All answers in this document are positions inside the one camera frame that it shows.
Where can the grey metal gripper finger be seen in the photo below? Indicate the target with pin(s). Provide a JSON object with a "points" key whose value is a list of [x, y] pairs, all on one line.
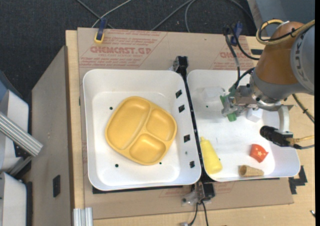
{"points": [[226, 108], [239, 111]]}

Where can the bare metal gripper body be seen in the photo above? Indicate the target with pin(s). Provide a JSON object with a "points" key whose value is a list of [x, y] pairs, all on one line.
{"points": [[246, 97]]}

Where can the green cylinder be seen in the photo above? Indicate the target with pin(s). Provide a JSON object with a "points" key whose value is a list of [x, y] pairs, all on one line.
{"points": [[232, 117]]}

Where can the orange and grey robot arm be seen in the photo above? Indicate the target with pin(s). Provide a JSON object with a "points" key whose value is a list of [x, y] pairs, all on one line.
{"points": [[280, 62]]}

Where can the white cube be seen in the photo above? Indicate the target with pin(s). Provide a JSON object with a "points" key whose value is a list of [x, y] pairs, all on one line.
{"points": [[253, 116]]}

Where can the white plastic tray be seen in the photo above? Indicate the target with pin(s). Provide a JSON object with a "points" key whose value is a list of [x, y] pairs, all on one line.
{"points": [[105, 170], [232, 140]]}

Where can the thin black rod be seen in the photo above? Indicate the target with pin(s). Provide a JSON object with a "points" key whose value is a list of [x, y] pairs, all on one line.
{"points": [[193, 120]]}

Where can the red piece with stars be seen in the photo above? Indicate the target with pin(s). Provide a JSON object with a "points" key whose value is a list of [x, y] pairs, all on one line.
{"points": [[258, 153]]}

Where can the yellow squeeze bottle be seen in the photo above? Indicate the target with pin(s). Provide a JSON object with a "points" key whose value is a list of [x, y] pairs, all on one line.
{"points": [[211, 157]]}

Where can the yellow divided plate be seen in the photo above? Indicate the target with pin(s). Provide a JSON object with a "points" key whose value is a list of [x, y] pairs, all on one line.
{"points": [[130, 125]]}

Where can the brown cardboard board red print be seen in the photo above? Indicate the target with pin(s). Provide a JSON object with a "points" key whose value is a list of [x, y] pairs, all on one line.
{"points": [[140, 50]]}

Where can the black cylinder on white bracket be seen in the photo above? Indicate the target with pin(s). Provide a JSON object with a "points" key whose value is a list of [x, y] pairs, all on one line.
{"points": [[273, 135]]}

